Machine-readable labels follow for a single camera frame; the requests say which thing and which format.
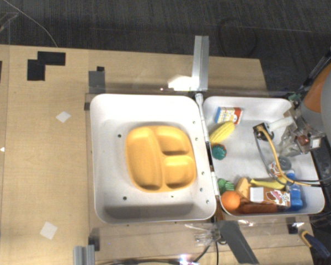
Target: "yellow divided tray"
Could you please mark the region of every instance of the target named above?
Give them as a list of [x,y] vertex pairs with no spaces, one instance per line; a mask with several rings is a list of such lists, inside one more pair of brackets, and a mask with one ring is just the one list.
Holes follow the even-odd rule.
[[143,126],[125,141],[131,181],[145,192],[186,188],[196,178],[193,148],[187,135],[173,126]]

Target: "wooden table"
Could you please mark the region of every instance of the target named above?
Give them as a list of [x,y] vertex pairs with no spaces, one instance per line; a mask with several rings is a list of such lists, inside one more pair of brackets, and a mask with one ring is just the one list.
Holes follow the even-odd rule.
[[[37,59],[38,51],[65,52],[66,65],[46,66],[44,82],[27,81],[27,60]],[[166,87],[175,75],[191,76],[193,58],[0,45],[0,60],[0,148],[5,147],[0,153],[0,265],[73,264],[74,246],[86,246],[89,235],[84,111],[88,71],[105,67],[107,85]],[[210,58],[209,86],[266,89],[259,60],[221,57]],[[61,112],[71,115],[65,123],[55,118]],[[52,240],[40,235],[46,221],[57,226]],[[298,221],[311,232],[307,217]],[[309,249],[297,235],[287,234],[284,219],[276,224],[271,232],[258,227],[256,233],[247,233],[260,263],[312,264]],[[228,246],[220,250],[220,264],[237,264]],[[214,263],[213,248],[209,251],[201,264]]]

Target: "toy food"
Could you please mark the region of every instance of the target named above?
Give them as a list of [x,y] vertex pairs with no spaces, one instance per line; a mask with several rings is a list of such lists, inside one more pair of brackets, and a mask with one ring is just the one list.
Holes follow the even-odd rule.
[[233,190],[228,190],[221,195],[221,202],[223,207],[230,211],[236,210],[241,203],[241,197]]
[[266,187],[251,187],[250,201],[264,204],[276,204],[284,207],[291,206],[291,198],[288,192]]
[[247,178],[241,178],[236,185],[236,193],[242,198],[250,199],[250,184]]
[[242,112],[239,107],[218,107],[215,122],[223,123],[225,121],[232,121],[237,125],[241,121]]
[[214,159],[222,160],[227,155],[227,150],[222,144],[215,144],[211,147],[212,156]]
[[[279,178],[282,183],[286,183],[287,180],[285,178]],[[267,188],[274,188],[274,189],[284,189],[286,186],[284,184],[280,184],[276,180],[266,182],[266,181],[256,181],[255,179],[250,180],[251,184],[254,184],[257,187],[267,187]]]
[[230,135],[235,129],[235,125],[232,121],[227,121],[224,124],[220,125],[211,135],[210,135],[210,143],[217,144],[224,139],[228,135]]
[[234,184],[226,181],[225,179],[218,179],[217,183],[221,195],[228,190],[234,190]]
[[249,203],[249,204],[244,204],[244,205],[240,206],[238,208],[238,211],[242,214],[274,213],[274,212],[277,212],[277,205]]

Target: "black cable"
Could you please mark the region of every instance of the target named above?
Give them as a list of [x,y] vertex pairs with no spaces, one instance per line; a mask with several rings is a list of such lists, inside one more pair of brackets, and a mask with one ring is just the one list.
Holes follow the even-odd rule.
[[327,181],[327,180],[329,180],[329,179],[331,179],[331,175],[330,176],[328,176],[328,177],[326,177],[326,178],[323,178],[323,179],[316,179],[316,180],[312,180],[312,181],[310,181],[310,180],[308,180],[308,179],[296,179],[296,181],[297,182],[302,182],[302,183],[318,183],[318,182],[324,182],[324,181]]
[[138,265],[138,264],[151,263],[151,262],[179,265],[178,260],[166,260],[166,259],[147,259],[147,260],[128,259],[121,262],[106,262],[100,265]]
[[[224,57],[228,56],[228,54],[225,51],[224,40],[222,38],[223,36],[222,36],[221,30],[222,30],[222,27],[225,26],[227,23],[235,22],[235,21],[237,21],[237,22],[241,23],[242,25],[244,25],[243,22],[241,20],[237,19],[237,18],[220,19],[220,21],[218,23],[218,40],[219,40],[219,44],[220,44],[221,53]],[[249,52],[246,55],[241,56],[243,58],[249,58],[249,57],[252,56],[252,54],[254,53],[254,51],[256,49],[256,46],[257,46],[257,43],[258,43],[258,38],[257,38],[257,35],[256,35],[255,31],[252,28],[250,28],[248,26],[245,26],[245,28],[250,29],[252,31],[253,35],[254,35],[254,45],[252,46],[252,48],[249,50]]]
[[201,259],[202,256],[204,256],[207,252],[207,250],[209,250],[211,244],[209,244],[208,246],[206,246],[205,250],[194,260],[194,262],[197,262]]
[[217,241],[215,241],[215,245],[216,245],[216,265],[218,265],[219,261],[220,261],[220,253],[218,251],[218,244]]
[[[211,244],[206,246],[204,251],[198,257],[196,257],[194,262],[197,262],[198,260],[200,260],[200,258],[206,254],[207,250],[209,250],[210,246],[211,246]],[[179,265],[179,260],[175,260],[175,259],[173,259],[173,260],[172,259],[169,259],[169,260],[168,259],[147,259],[147,260],[128,259],[128,260],[124,260],[124,261],[120,261],[120,262],[117,261],[116,263],[115,262],[106,262],[106,263],[102,263],[100,265],[138,265],[138,264],[150,263],[150,262],[166,263],[166,264],[170,264],[170,265]]]
[[290,182],[287,182],[287,183],[283,183],[283,182],[281,182],[274,174],[272,174],[271,172],[270,172],[270,169],[269,169],[269,167],[267,166],[267,164],[266,164],[266,162],[265,162],[265,158],[264,158],[264,155],[263,155],[263,153],[262,153],[262,150],[261,150],[261,147],[260,147],[260,144],[259,144],[259,141],[258,141],[258,138],[256,137],[256,133],[254,132],[254,137],[255,137],[255,143],[256,143],[256,145],[257,145],[257,147],[258,147],[258,151],[259,151],[259,154],[260,154],[260,157],[261,157],[261,160],[262,160],[262,162],[264,163],[264,165],[265,165],[265,168],[266,168],[266,171],[267,171],[267,173],[275,180],[275,181],[277,181],[278,183],[280,183],[280,184],[282,184],[282,185],[284,185],[284,186],[291,186],[291,185],[293,185],[294,184],[294,182],[306,182],[306,183],[318,183],[318,182],[320,182],[320,184],[311,184],[311,187],[318,187],[318,188],[320,188],[320,187],[329,187],[329,186],[331,186],[331,181],[330,182],[327,182],[327,180],[329,180],[329,179],[331,179],[331,175],[330,176],[328,176],[327,178],[324,178],[324,179],[317,179],[317,180],[315,180],[315,181],[309,181],[309,180],[303,180],[303,179],[296,179],[296,180],[294,180],[294,182],[293,183],[290,183]]

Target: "cardboard box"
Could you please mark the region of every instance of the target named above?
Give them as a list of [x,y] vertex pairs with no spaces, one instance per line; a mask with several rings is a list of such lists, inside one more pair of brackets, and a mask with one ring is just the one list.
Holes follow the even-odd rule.
[[216,123],[232,121],[236,125],[240,123],[243,111],[239,107],[218,107],[215,116]]
[[288,192],[266,187],[251,187],[250,201],[256,203],[272,203],[285,207],[291,206],[291,197]]

